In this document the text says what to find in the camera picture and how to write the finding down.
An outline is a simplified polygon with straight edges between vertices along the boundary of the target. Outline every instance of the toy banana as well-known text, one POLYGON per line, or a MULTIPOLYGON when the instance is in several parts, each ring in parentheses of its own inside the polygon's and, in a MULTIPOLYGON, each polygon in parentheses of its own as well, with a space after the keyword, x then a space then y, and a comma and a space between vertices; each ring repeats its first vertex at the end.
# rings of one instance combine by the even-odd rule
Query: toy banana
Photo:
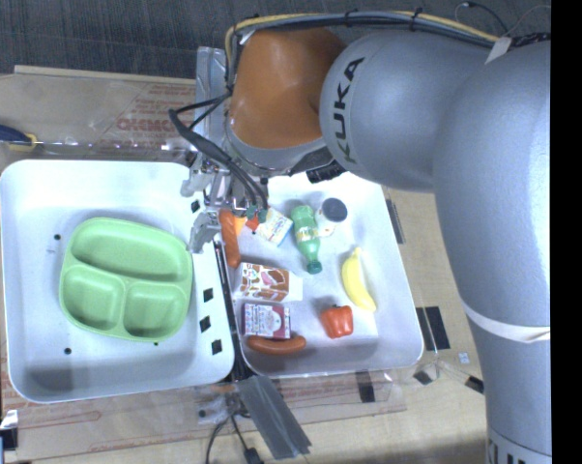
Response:
POLYGON ((353 303, 363 309, 375 311, 377 305, 372 297, 364 287, 362 262, 360 261, 360 253, 362 250, 356 247, 353 253, 342 264, 342 284, 349 299, 353 303))

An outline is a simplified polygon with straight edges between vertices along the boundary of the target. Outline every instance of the white tray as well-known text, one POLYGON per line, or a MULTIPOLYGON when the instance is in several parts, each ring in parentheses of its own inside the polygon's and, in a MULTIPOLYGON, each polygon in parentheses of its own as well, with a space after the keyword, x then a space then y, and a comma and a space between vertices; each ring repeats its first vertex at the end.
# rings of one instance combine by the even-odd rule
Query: white tray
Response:
POLYGON ((59 305, 65 249, 88 218, 146 223, 187 243, 198 215, 190 205, 198 200, 203 208, 202 196, 180 195, 188 177, 182 165, 140 161, 23 160, 3 172, 8 369, 23 397, 59 402, 152 392, 214 383, 229 373, 235 356, 212 244, 192 256, 184 325, 158 345, 84 331, 59 305), (205 294, 212 299, 205 301, 205 294), (201 332, 205 318, 210 327, 201 332))
MULTIPOLYGON (((285 304, 290 307, 292 331, 307 341, 297 354, 271 356, 251 350, 242 336, 248 365, 260 374, 288 377, 387 370, 417 363, 423 351, 422 332, 381 186, 350 173, 313 185, 299 174, 273 178, 269 192, 271 206, 286 215, 296 205, 316 210, 327 197, 337 197, 349 216, 332 236, 322 239, 323 271, 318 275, 305 271, 293 229, 278 247, 252 235, 247 227, 242 230, 239 244, 244 261, 286 268, 303 279, 303 300, 285 304), (356 307, 342 286, 340 269, 355 247, 364 251, 367 287, 377 303, 375 313, 356 307), (319 312, 333 304, 353 308, 352 335, 330 339, 325 334, 319 312)), ((243 302, 235 302, 236 318, 241 318, 243 302)))

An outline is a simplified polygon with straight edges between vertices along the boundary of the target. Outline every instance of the white tape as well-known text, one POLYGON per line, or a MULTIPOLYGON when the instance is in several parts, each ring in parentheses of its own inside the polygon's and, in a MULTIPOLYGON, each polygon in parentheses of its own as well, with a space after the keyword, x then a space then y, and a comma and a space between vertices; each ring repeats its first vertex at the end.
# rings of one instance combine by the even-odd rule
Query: white tape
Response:
POLYGON ((490 334, 526 344, 551 339, 551 327, 522 327, 519 325, 509 325, 508 323, 502 323, 500 321, 491 320, 486 316, 482 316, 480 313, 471 309, 464 301, 461 302, 463 302, 463 308, 469 319, 490 334))
POLYGON ((500 38, 497 42, 495 42, 495 44, 493 44, 493 48, 488 54, 488 57, 486 57, 486 62, 484 62, 484 64, 486 65, 492 60, 495 60, 497 57, 504 55, 510 48, 511 43, 512 38, 509 38, 508 36, 503 36, 500 38))

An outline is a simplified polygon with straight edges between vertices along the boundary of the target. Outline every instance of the green divided plate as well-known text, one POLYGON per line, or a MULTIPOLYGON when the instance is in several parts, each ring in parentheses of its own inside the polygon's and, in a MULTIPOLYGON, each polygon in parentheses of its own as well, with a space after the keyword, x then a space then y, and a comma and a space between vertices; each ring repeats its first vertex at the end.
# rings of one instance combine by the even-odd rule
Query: green divided plate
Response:
POLYGON ((68 243, 61 308, 90 332, 158 342, 186 319, 192 272, 192 256, 174 235, 118 218, 90 218, 68 243))

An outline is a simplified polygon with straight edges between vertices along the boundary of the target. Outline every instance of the black clip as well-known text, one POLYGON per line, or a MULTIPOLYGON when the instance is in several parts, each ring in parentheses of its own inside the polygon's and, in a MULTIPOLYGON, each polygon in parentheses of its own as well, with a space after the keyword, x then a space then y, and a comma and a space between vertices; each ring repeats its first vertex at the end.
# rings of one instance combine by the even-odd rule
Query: black clip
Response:
POLYGON ((351 14, 352 12, 357 12, 358 9, 354 9, 353 11, 347 11, 345 13, 345 18, 344 18, 344 25, 345 27, 351 27, 351 24, 349 24, 349 14, 351 14))
POLYGON ((409 30, 413 33, 416 30, 414 29, 414 24, 416 23, 416 17, 418 17, 418 15, 424 12, 424 9, 422 7, 416 7, 416 11, 414 12, 414 14, 411 16, 411 23, 409 24, 409 30))

